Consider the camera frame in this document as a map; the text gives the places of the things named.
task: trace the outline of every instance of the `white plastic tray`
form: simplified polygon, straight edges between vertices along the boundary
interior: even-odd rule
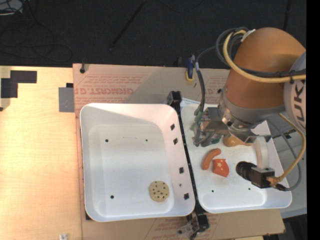
[[[186,105],[181,111],[181,118],[199,203],[202,208],[209,213],[226,213],[288,207],[292,202],[290,191],[284,192],[270,187],[260,189],[237,174],[236,165],[238,162],[246,161],[257,164],[253,146],[227,147],[223,144],[222,139],[219,143],[207,147],[193,145],[194,132],[191,128],[195,119],[194,111],[197,107],[198,105],[194,104]],[[266,122],[257,126],[253,132],[257,135],[270,134]],[[276,176],[280,176],[284,171],[272,139],[267,143],[267,147],[269,166],[275,169]],[[221,154],[216,156],[216,159],[226,159],[229,166],[228,177],[214,174],[212,172],[213,163],[210,164],[208,170],[201,169],[204,156],[214,148],[221,149]],[[287,187],[287,179],[285,178],[281,184]]]
[[[87,214],[108,222],[185,216],[195,197],[176,111],[164,104],[91,103],[80,112]],[[164,181],[169,197],[153,201]]]

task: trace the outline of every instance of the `cookie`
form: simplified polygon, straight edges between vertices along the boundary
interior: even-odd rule
[[[169,186],[161,180],[151,182],[149,195],[156,202],[163,202],[169,197]]]

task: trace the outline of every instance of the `camera lens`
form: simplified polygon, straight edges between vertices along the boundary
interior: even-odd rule
[[[241,162],[238,162],[238,164],[236,165],[235,171],[242,178],[251,182],[252,167],[257,167],[257,166],[251,162],[241,161]]]

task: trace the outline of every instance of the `cardboard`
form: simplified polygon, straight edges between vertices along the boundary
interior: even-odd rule
[[[187,223],[186,217],[147,218],[112,222],[87,219],[84,200],[84,178],[79,113],[88,103],[163,104],[171,91],[183,98],[200,101],[201,89],[195,75],[186,81],[186,68],[86,64],[73,65],[74,108],[79,164],[79,186],[83,240],[182,240],[177,229]],[[201,69],[208,104],[217,104],[218,90],[223,88],[229,71]],[[210,228],[198,234],[197,240],[222,240],[281,234],[285,226],[278,209],[207,214]]]

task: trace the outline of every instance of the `toy sausage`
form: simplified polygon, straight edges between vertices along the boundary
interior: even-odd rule
[[[221,154],[220,148],[214,148],[210,150],[208,154],[206,154],[205,158],[203,159],[202,166],[201,166],[202,170],[207,170],[209,168],[211,160],[220,154]]]

